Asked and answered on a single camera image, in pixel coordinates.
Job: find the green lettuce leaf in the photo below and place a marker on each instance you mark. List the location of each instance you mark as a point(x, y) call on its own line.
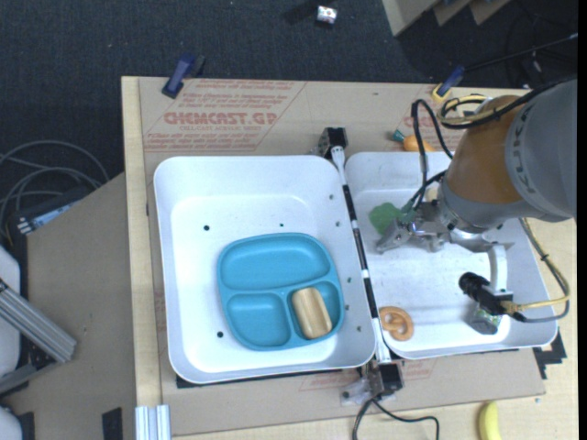
point(383, 213)

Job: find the black cylinder on white bracket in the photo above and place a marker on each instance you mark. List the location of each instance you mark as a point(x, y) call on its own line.
point(481, 291)

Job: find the yellow banana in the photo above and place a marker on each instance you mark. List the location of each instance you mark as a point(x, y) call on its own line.
point(488, 422)

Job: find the orange pretzel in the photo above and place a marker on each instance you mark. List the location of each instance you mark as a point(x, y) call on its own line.
point(400, 333)

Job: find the tan bread loaf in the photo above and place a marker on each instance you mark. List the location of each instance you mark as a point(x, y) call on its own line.
point(312, 312)

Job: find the small green and white can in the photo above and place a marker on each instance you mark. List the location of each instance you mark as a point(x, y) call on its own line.
point(483, 324)

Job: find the white plastic tray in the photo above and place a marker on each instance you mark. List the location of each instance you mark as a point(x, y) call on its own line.
point(257, 190)
point(426, 282)

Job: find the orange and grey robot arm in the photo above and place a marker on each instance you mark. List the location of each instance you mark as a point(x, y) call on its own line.
point(513, 154)

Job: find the thin black and white rod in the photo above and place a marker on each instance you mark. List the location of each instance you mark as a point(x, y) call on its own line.
point(354, 227)

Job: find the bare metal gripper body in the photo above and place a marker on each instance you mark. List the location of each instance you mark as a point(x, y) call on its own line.
point(431, 223)

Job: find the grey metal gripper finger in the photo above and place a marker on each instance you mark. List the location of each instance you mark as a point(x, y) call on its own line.
point(390, 236)
point(435, 245)

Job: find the orange carrot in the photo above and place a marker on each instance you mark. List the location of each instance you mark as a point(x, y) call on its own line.
point(413, 143)

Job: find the brown cardboard board red print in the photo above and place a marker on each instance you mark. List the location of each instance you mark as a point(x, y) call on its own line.
point(238, 122)

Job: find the blue divided plate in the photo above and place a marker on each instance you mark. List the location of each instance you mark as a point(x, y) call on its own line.
point(266, 264)

